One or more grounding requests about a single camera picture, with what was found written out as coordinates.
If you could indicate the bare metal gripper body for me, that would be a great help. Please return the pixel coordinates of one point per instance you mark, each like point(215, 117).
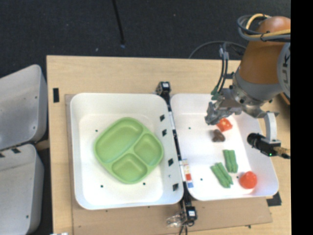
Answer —
point(245, 104)

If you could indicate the green divided plate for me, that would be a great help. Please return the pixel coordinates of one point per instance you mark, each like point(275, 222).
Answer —
point(117, 141)

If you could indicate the black cylinder on white bracket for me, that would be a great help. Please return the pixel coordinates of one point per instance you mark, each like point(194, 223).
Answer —
point(260, 142)

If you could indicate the thin black and white rod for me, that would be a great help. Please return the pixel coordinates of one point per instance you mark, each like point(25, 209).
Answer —
point(175, 136)

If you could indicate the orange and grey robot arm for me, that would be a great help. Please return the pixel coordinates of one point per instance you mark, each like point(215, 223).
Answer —
point(261, 60)

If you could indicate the brown toy lump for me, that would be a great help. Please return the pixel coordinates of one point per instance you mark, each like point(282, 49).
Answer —
point(218, 136)

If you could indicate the red toy pepper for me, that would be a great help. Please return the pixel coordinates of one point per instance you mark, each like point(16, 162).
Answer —
point(225, 125)

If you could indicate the green toy beans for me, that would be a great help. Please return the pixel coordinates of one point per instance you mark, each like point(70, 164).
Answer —
point(222, 175)
point(230, 161)

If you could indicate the orange-red toy tomato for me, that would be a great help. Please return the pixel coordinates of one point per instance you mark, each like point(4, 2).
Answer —
point(248, 180)

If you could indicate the white plastic tray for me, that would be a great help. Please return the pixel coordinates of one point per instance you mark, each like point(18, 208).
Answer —
point(90, 180)
point(195, 155)

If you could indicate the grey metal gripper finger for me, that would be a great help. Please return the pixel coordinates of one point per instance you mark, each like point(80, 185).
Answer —
point(223, 114)
point(210, 114)

